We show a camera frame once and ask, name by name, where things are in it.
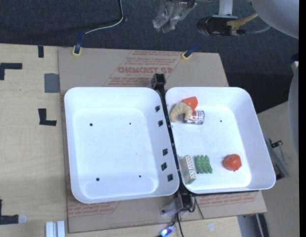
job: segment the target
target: blue light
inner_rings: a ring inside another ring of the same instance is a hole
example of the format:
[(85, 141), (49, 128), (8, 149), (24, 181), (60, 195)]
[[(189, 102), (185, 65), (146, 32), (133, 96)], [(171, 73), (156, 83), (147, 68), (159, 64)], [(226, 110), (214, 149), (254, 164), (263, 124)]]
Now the blue light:
[(164, 230), (162, 230), (162, 232), (161, 232), (161, 235), (163, 236), (163, 237), (165, 237), (166, 236), (166, 234), (167, 234), (167, 229), (164, 229)]

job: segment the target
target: blue clamp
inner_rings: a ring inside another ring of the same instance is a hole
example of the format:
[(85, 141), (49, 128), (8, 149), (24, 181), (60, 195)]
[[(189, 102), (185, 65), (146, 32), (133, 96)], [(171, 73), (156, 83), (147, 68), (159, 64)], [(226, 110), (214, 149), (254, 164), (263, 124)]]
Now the blue clamp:
[(200, 48), (200, 44), (196, 44), (196, 45), (192, 46), (189, 50), (183, 52), (181, 57), (184, 60), (188, 60), (189, 58), (191, 58), (192, 53), (196, 52), (199, 48)]
[(83, 44), (84, 36), (85, 36), (85, 33), (84, 33), (84, 32), (80, 32), (80, 33), (79, 33), (77, 43), (76, 43), (76, 45), (73, 47), (73, 52), (72, 52), (72, 55), (73, 55), (73, 56), (76, 56), (76, 57), (79, 57), (79, 56), (80, 56), (80, 54), (81, 54), (81, 52), (82, 52), (82, 44)]

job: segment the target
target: toy croissant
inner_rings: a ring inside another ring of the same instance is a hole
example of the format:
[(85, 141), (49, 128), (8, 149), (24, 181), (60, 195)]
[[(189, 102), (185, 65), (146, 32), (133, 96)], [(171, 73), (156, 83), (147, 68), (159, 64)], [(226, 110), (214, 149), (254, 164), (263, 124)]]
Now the toy croissant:
[(185, 121), (188, 120), (192, 116), (192, 108), (189, 105), (181, 102), (172, 109), (169, 117), (172, 122), (176, 122), (176, 117), (181, 114), (185, 114)]

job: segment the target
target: toy food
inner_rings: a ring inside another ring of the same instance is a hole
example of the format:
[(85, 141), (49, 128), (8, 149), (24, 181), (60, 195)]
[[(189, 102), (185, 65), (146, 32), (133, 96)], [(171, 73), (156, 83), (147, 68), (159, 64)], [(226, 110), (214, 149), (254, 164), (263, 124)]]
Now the toy food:
[(223, 160), (223, 166), (229, 170), (236, 171), (242, 166), (241, 158), (237, 154), (228, 155)]
[(192, 108), (189, 105), (181, 102), (175, 105), (169, 117), (172, 122), (176, 122), (176, 117), (181, 114), (185, 114), (184, 120), (187, 121), (192, 115)]
[(193, 168), (191, 156), (184, 156), (180, 163), (185, 183), (191, 184), (194, 180), (196, 180), (196, 173)]
[(198, 105), (198, 100), (196, 97), (189, 97), (189, 98), (183, 99), (183, 103), (189, 105), (194, 111)]
[(191, 117), (187, 120), (188, 124), (203, 124), (204, 111), (193, 111)]
[(210, 165), (210, 160), (207, 155), (197, 156), (196, 167), (199, 173), (212, 173), (212, 167)]

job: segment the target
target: toy tomato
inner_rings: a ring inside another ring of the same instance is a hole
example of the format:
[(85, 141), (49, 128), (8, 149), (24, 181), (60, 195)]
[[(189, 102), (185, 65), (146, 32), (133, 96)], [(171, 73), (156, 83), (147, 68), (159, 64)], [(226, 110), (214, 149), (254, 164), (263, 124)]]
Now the toy tomato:
[(189, 105), (192, 108), (192, 110), (194, 111), (195, 108), (198, 105), (198, 100), (197, 100), (196, 97), (189, 97), (189, 98), (183, 99), (183, 103)]
[(223, 166), (229, 170), (236, 171), (242, 166), (241, 158), (237, 154), (228, 155), (223, 160)]

